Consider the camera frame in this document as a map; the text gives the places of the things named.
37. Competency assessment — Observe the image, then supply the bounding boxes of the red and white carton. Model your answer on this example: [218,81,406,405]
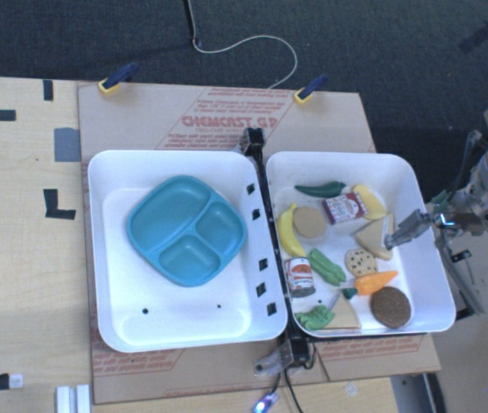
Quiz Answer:
[321,192,369,226]

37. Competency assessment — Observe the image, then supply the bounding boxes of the white plastic tray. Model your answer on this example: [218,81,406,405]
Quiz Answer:
[87,149,288,354]
[264,151,457,338]

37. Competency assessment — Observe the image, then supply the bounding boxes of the brown round patty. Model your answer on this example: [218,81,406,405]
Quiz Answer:
[370,286,412,330]

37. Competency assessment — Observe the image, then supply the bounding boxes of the green bean pods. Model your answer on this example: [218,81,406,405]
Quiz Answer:
[308,248,348,287]

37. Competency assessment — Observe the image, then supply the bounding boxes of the brown cardboard board red print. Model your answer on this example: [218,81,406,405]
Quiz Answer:
[77,82,442,405]

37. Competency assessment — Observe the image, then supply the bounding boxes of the yellow oval toy food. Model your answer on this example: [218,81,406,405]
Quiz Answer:
[352,183,388,221]

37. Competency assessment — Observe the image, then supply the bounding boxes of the tan triangular sandwich slice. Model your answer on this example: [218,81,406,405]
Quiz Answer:
[320,293,362,331]

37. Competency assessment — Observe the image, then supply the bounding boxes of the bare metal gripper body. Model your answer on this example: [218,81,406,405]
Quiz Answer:
[430,189,488,237]

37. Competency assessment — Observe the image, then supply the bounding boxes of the blue divided plate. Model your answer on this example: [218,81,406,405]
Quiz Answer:
[126,175,248,288]

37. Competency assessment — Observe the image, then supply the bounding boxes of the dark green chili pepper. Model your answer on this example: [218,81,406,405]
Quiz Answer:
[293,181,348,199]

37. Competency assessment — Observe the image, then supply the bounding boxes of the yellow banana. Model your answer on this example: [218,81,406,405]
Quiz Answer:
[276,203,308,258]

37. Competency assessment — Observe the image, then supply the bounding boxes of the red and white can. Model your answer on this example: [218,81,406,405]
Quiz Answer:
[284,256,317,299]

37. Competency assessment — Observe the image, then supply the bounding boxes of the tan round biscuit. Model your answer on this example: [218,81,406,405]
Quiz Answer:
[292,206,328,239]

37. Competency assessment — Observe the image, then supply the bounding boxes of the pale yellow cheese wedge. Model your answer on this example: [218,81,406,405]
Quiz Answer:
[354,212,396,262]

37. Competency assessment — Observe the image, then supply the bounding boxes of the orange carrot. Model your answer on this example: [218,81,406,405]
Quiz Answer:
[341,270,399,300]

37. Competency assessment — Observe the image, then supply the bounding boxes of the black block with thin wires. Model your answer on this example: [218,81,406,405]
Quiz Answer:
[283,336,314,368]
[241,126,268,157]

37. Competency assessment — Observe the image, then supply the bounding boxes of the chocolate chip cookie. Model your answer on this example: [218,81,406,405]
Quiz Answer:
[344,248,379,278]

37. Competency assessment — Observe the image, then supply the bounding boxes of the green lettuce leaf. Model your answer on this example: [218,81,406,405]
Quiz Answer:
[294,305,336,332]

